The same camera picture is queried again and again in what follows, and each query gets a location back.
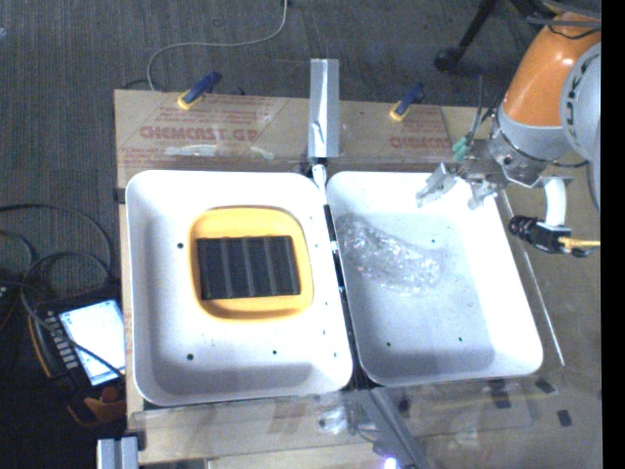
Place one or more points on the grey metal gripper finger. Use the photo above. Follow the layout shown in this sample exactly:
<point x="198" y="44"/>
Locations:
<point x="439" y="183"/>
<point x="481" y="193"/>

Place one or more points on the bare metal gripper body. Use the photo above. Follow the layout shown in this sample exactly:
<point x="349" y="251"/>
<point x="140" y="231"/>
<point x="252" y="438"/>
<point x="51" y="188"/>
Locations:
<point x="512" y="166"/>

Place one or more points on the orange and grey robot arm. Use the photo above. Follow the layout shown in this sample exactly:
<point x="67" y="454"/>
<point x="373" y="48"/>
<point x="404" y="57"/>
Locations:
<point x="534" y="86"/>

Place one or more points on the brown cardboard board, red print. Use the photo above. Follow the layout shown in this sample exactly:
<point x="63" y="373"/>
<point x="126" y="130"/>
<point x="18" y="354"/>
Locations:
<point x="146" y="144"/>

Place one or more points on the white plastic tray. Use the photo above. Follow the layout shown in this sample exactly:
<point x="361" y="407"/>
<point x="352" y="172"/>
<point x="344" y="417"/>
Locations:
<point x="161" y="271"/>
<point x="439" y="330"/>

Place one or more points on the black cylinder on white bracket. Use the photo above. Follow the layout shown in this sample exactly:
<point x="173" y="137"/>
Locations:
<point x="542" y="235"/>

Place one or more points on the clear plastic bottle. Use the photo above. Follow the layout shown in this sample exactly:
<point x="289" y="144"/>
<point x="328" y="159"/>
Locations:
<point x="386" y="257"/>

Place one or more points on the black ribbed rectangular block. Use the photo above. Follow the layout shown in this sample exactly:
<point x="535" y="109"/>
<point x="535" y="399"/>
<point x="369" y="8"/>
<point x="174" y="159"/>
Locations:
<point x="246" y="267"/>

